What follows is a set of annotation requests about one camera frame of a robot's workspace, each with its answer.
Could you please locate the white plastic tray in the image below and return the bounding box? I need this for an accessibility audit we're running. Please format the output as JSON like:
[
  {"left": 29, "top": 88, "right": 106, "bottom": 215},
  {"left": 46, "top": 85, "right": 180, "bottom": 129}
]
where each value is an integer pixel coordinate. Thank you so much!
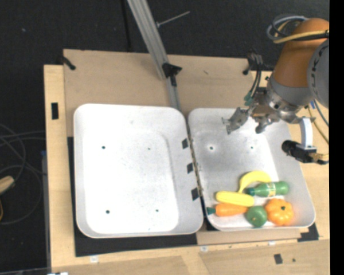
[
  {"left": 186, "top": 107, "right": 317, "bottom": 233},
  {"left": 73, "top": 103, "right": 205, "bottom": 239}
]

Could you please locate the yellow banana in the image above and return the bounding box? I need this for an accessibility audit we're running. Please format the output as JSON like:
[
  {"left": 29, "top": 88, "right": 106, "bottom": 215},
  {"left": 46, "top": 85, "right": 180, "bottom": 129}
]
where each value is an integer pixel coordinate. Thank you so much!
[{"left": 237, "top": 170, "right": 273, "bottom": 195}]

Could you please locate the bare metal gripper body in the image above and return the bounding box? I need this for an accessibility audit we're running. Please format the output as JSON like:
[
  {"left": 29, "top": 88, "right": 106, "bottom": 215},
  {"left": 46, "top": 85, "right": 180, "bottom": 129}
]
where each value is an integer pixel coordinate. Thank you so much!
[{"left": 249, "top": 91, "right": 305, "bottom": 124}]

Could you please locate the orange carrot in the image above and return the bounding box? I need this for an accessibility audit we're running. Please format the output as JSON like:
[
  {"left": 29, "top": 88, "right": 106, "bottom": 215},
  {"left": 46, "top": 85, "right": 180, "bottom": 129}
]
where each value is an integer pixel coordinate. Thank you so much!
[{"left": 206, "top": 202, "right": 249, "bottom": 218}]

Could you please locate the thin black and white rod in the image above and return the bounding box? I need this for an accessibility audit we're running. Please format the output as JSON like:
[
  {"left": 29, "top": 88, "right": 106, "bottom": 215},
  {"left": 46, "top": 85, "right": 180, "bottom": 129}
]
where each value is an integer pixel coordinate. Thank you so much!
[{"left": 188, "top": 133, "right": 204, "bottom": 206}]

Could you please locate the green apple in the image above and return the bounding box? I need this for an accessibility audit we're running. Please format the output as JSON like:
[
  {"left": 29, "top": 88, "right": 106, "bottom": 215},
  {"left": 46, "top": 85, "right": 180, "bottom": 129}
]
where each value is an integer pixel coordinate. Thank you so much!
[{"left": 244, "top": 205, "right": 268, "bottom": 228}]

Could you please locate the orange pumpkin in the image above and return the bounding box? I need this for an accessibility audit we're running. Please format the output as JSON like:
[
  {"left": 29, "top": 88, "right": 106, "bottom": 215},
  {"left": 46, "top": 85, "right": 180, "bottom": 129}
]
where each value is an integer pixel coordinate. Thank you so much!
[{"left": 264, "top": 198, "right": 294, "bottom": 227}]

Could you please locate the green plastic bottle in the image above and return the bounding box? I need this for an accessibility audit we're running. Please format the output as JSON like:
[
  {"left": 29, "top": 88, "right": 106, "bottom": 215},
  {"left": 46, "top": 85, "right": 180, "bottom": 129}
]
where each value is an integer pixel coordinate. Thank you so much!
[{"left": 244, "top": 180, "right": 291, "bottom": 198}]

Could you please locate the yellow corn cob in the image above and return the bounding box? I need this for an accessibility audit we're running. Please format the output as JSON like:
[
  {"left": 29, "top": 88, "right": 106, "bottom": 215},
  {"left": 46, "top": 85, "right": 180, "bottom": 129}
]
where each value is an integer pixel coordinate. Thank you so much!
[{"left": 215, "top": 190, "right": 256, "bottom": 207}]

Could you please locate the black cylinder on white bracket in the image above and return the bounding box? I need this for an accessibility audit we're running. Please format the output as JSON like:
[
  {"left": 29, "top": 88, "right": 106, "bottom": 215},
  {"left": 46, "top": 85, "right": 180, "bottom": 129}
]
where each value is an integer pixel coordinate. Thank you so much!
[{"left": 281, "top": 116, "right": 319, "bottom": 164}]

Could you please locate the flat brown board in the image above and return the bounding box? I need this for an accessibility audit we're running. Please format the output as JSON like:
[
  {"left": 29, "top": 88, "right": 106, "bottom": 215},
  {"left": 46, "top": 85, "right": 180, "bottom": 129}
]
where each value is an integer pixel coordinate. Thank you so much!
[{"left": 62, "top": 49, "right": 310, "bottom": 246}]

